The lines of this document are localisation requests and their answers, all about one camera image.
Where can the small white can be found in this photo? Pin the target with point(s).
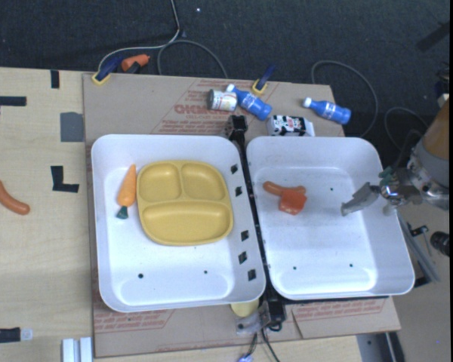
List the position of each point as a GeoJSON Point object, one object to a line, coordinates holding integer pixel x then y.
{"type": "Point", "coordinates": [222, 101]}

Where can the thin black rod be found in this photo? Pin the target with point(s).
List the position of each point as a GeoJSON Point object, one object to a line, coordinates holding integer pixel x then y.
{"type": "Point", "coordinates": [251, 194]}

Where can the orange carrot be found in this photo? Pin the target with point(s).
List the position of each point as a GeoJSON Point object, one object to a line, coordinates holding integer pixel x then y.
{"type": "Point", "coordinates": [127, 189]}

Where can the brown cardboard board red print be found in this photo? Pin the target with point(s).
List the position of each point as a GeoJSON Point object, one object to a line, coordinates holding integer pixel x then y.
{"type": "Point", "coordinates": [143, 104]}

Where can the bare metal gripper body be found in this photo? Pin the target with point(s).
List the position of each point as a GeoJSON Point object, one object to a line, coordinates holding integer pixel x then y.
{"type": "Point", "coordinates": [407, 192]}

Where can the black and white cow carton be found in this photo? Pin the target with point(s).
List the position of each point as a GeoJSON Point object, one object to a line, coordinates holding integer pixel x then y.
{"type": "Point", "coordinates": [288, 126]}

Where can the orange red cube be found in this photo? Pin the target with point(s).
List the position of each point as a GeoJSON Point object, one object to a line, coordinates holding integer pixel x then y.
{"type": "Point", "coordinates": [292, 203]}

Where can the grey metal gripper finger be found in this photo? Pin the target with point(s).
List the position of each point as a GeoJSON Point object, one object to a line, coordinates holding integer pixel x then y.
{"type": "Point", "coordinates": [358, 200]}
{"type": "Point", "coordinates": [389, 207]}

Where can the orange sausage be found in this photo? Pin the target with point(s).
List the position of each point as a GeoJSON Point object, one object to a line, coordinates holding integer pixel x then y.
{"type": "Point", "coordinates": [273, 188]}
{"type": "Point", "coordinates": [7, 198]}

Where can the blue bottle white cap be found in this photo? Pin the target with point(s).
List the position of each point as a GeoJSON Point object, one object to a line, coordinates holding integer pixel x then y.
{"type": "Point", "coordinates": [253, 103]}
{"type": "Point", "coordinates": [330, 110]}

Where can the black cylinder on white bracket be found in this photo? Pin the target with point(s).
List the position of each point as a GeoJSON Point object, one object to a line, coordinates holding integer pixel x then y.
{"type": "Point", "coordinates": [439, 243]}

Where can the white plastic tray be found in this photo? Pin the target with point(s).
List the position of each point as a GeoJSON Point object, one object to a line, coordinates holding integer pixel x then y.
{"type": "Point", "coordinates": [324, 247]}
{"type": "Point", "coordinates": [181, 277]}

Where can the pale yellow round toy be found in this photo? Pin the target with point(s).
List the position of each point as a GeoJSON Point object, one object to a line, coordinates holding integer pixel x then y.
{"type": "Point", "coordinates": [245, 308]}

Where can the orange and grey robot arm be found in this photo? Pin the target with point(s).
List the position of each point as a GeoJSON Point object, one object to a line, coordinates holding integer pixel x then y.
{"type": "Point", "coordinates": [438, 142]}

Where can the yellow divided plate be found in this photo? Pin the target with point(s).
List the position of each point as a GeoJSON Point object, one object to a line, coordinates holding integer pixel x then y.
{"type": "Point", "coordinates": [185, 202]}

